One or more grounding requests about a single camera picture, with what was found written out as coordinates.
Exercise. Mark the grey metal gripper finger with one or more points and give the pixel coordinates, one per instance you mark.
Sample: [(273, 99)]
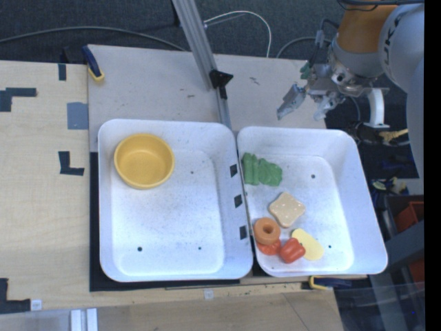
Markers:
[(292, 100), (326, 106)]

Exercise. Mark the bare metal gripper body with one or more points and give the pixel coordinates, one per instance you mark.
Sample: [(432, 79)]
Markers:
[(325, 81)]

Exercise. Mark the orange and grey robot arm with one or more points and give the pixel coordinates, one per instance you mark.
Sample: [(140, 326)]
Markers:
[(365, 26)]

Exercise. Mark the green lettuce leaf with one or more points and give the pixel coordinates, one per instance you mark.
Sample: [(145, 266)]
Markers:
[(262, 171)]

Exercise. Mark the white plastic tray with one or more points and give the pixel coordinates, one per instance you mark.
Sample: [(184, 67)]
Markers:
[(172, 219), (327, 198)]

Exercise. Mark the beige bread slice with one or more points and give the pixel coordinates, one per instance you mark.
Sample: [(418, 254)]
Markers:
[(287, 209)]

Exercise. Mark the orange doughnut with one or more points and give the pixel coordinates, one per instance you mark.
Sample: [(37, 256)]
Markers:
[(260, 234)]

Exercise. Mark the yellow cheese slice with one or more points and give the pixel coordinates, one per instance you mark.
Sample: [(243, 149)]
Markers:
[(311, 245)]

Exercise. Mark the red bell pepper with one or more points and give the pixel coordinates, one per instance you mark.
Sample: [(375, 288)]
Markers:
[(291, 251)]

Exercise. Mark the red tomato slice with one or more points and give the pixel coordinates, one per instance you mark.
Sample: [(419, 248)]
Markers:
[(268, 249)]

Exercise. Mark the yellow bowl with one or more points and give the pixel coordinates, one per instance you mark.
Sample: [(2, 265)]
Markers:
[(144, 160)]

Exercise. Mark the black cylinder on white bracket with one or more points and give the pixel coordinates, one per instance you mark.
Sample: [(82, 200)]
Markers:
[(376, 107)]

